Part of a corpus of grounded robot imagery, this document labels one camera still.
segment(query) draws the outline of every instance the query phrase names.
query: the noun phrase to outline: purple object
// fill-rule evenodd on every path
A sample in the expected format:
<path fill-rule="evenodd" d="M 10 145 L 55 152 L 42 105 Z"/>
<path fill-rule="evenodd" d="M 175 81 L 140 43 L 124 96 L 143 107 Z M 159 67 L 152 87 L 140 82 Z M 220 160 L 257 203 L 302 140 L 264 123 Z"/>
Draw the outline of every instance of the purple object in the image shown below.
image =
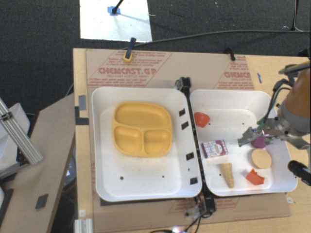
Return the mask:
<path fill-rule="evenodd" d="M 254 141 L 252 141 L 253 147 L 257 149 L 263 149 L 266 146 L 264 140 L 265 140 L 264 137 L 258 136 Z"/>

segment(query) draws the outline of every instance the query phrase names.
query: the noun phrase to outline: tan disc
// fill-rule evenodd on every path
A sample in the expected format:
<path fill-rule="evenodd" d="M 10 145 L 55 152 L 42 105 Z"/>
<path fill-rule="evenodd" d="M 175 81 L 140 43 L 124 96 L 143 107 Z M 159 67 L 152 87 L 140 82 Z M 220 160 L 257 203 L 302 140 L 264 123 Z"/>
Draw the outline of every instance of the tan disc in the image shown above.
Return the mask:
<path fill-rule="evenodd" d="M 263 149 L 255 149 L 252 152 L 252 161 L 260 169 L 269 168 L 272 164 L 271 155 Z"/>

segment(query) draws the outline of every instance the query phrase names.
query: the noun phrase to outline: yellow divided plate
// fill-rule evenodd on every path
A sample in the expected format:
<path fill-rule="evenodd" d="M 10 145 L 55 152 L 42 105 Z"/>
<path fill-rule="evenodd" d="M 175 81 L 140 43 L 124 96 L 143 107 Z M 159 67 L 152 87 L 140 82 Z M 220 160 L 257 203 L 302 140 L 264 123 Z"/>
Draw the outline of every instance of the yellow divided plate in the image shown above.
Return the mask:
<path fill-rule="evenodd" d="M 172 119 L 160 105 L 123 102 L 113 113 L 112 134 L 116 148 L 124 154 L 160 157 L 172 146 Z"/>

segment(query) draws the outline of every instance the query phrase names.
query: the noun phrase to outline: red object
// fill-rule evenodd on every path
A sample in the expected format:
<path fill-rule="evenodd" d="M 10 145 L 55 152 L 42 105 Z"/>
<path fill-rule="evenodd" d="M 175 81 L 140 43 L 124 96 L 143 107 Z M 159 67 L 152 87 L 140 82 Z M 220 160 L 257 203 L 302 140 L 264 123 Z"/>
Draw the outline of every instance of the red object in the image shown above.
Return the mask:
<path fill-rule="evenodd" d="M 199 127 L 205 127 L 210 120 L 210 117 L 204 113 L 196 112 L 194 113 L 195 125 Z"/>
<path fill-rule="evenodd" d="M 259 176 L 254 169 L 248 173 L 246 179 L 254 185 L 263 184 L 264 182 L 264 177 Z"/>

